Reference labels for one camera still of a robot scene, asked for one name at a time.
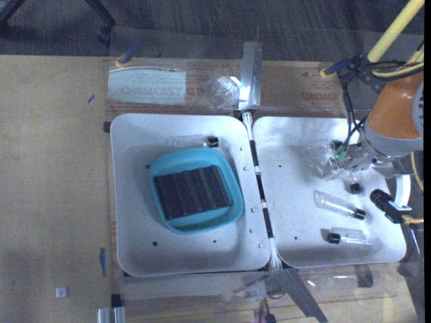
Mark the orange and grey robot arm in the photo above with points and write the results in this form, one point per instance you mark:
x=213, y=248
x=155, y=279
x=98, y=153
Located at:
x=392, y=109

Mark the brown cardboard board red print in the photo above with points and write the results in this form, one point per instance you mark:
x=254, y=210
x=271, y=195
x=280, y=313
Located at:
x=289, y=89

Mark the blue plate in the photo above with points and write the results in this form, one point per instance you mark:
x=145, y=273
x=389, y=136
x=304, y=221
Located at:
x=161, y=173

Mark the black tripod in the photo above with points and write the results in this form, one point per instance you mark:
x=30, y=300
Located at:
x=91, y=5

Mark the black cylinder on white bracket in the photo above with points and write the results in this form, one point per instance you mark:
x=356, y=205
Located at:
x=385, y=204

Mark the white plastic tray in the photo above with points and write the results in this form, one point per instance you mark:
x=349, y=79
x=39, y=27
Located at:
x=296, y=214
x=134, y=247

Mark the small white square block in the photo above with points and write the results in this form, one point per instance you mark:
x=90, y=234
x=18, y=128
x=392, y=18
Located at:
x=61, y=292

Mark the black ribbed rectangular packet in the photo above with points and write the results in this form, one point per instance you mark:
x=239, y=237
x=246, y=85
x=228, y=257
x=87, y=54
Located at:
x=192, y=194

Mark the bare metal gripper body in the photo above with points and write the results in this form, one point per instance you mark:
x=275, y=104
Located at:
x=352, y=158

